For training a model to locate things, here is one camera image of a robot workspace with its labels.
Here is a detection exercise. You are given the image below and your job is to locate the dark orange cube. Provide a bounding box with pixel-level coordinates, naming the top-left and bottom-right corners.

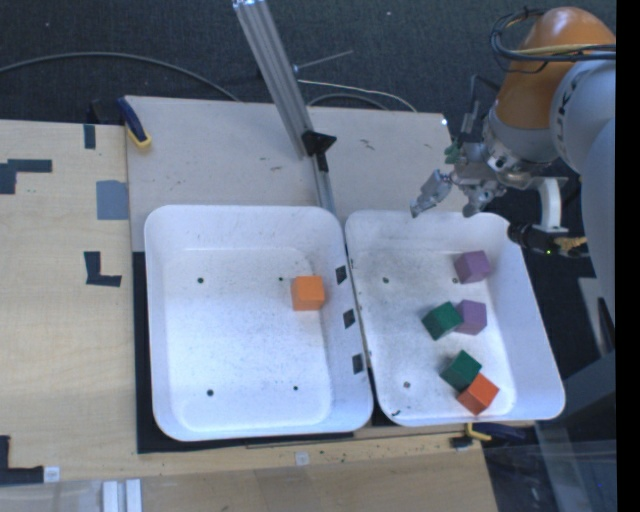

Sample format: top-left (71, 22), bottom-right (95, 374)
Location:
top-left (456, 372), bottom-right (501, 416)

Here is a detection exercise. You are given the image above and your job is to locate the black cylinder on white bracket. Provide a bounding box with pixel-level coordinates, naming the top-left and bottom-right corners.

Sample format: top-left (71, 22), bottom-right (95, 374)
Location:
top-left (506, 177), bottom-right (572, 257)

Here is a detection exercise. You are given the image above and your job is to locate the purple cube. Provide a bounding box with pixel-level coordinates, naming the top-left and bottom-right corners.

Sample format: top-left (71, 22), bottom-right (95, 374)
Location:
top-left (453, 250), bottom-right (492, 285)
top-left (455, 299), bottom-right (488, 336)

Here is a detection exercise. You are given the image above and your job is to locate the light orange cube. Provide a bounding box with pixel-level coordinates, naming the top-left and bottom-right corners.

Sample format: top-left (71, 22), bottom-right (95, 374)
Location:
top-left (290, 275), bottom-right (327, 312)

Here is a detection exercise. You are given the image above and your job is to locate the white plastic tray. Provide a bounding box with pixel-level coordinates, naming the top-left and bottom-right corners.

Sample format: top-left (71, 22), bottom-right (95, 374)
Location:
top-left (143, 203), bottom-right (375, 443)
top-left (344, 208), bottom-right (567, 429)

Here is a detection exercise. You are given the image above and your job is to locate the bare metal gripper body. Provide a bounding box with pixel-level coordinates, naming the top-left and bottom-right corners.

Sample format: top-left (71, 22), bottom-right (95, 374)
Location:
top-left (451, 139), bottom-right (545, 197)

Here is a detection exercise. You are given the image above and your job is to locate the green cube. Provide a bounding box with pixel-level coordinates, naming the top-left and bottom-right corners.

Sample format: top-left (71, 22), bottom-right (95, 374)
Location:
top-left (420, 301), bottom-right (465, 342)
top-left (439, 349), bottom-right (483, 393)

